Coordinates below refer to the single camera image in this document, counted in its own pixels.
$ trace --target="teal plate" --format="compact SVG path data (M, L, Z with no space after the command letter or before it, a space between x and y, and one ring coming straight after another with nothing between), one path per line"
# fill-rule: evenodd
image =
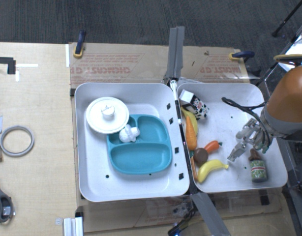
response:
M128 124L140 130L135 142L123 143L119 132L107 135L107 150L113 167L131 175L166 169L172 161L172 147L163 121L151 115L130 115Z

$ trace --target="light wood surface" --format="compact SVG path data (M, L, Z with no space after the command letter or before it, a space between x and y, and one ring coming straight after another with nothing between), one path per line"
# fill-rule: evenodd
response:
M16 212L10 223L0 224L0 236L61 236L62 225L57 225L56 219L74 218L77 208L70 71L66 67L65 45L0 43L0 57L13 57L17 64L38 64L19 68L19 82L14 75L7 75L6 65L0 64L3 129L23 125L35 137L34 147L27 155L3 155L0 162L0 187L11 196ZM6 137L5 146L19 151L28 142L25 134L15 132ZM282 194L279 202L279 212L239 217L233 214L224 223L234 236L296 235ZM87 235L167 235L171 227ZM196 235L210 235L202 222L192 230Z

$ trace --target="orange carrot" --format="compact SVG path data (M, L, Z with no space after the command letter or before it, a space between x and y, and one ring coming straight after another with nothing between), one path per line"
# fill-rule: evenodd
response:
M197 147L197 136L189 116L186 117L186 143L190 151L195 150ZM193 156L190 158L190 163L191 163L192 175L194 177L194 180L197 181L198 177L197 177L196 166Z
M195 150L197 147L197 136L195 129L191 124L190 117L186 117L186 142L189 150Z
M214 150L217 150L222 145L222 142L218 142L216 140L209 142L204 149L210 154Z

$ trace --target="metal ring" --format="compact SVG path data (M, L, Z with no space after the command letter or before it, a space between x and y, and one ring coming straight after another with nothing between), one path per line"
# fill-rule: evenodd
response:
M3 140L5 138L5 136L10 133L11 131L14 131L14 130L23 130L25 132L28 133L28 135L30 136L31 138L31 143L30 145L22 152L19 152L19 153L14 153L14 152L10 152L8 151L4 146L3 146ZM15 126L11 126L11 127L8 127L6 128L2 133L1 133L1 136L0 136L0 146L1 146L1 149L2 151L8 155L8 156L13 156L13 157L19 157L19 156L23 156L25 154L27 154L33 147L34 145L34 136L33 136L33 133L32 131L30 131L27 127L24 127L24 126L20 126L20 125L15 125Z

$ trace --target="banana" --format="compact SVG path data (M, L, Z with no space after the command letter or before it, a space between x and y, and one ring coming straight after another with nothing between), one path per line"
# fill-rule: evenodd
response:
M181 107L181 111L182 111L183 115L185 116L185 118L187 116L189 116L191 124L194 127L195 133L197 135L198 134L198 123L197 123L197 119L196 119L195 115L183 107Z
M207 161L199 168L199 171L197 173L198 182L200 183L203 182L211 171L221 168L227 169L228 167L229 167L228 164L223 164L218 159L212 159L210 161Z

